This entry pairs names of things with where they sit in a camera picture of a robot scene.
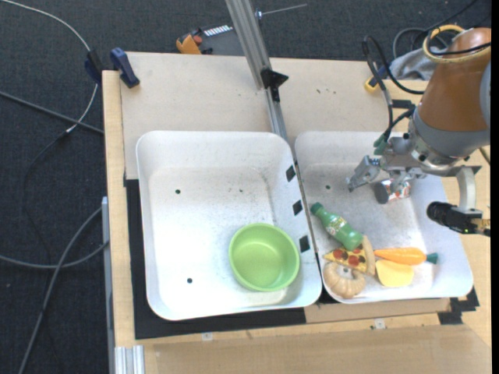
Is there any toy pizza slice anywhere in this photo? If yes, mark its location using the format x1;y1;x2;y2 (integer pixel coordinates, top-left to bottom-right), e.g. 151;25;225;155
323;235;377;277

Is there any green plastic bottle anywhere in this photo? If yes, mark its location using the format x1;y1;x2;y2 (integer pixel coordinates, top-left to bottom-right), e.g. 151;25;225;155
310;202;365;252

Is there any white plastic tray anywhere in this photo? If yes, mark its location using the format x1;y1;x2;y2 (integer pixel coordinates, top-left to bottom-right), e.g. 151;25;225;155
135;130;324;322
293;131;475;305

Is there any orange toy carrot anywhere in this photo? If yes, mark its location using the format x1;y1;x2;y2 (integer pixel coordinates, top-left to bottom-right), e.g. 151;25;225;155
373;246;439;266

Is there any pale wood board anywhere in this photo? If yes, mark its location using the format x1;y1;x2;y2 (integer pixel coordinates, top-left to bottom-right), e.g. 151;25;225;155
119;51;453;324

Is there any green bowl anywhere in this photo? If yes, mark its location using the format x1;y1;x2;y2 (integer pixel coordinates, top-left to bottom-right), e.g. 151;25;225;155
228;222;302;292

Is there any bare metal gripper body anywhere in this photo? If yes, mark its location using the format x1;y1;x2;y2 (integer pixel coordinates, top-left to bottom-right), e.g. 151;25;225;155
379;129;481;179

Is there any red and white small can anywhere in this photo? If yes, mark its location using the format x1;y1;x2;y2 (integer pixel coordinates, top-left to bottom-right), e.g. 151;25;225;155
373;178;412;205

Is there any black cylinder on white bracket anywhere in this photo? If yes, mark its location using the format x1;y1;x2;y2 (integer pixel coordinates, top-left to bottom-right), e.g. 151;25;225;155
426;165;485;235

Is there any yellow toy cheese slice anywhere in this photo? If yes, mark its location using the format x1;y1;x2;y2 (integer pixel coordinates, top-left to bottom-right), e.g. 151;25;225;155
374;259;416;288

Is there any beige toy croissant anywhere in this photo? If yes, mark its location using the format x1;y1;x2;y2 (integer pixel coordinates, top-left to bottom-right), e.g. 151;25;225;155
323;262;368;300

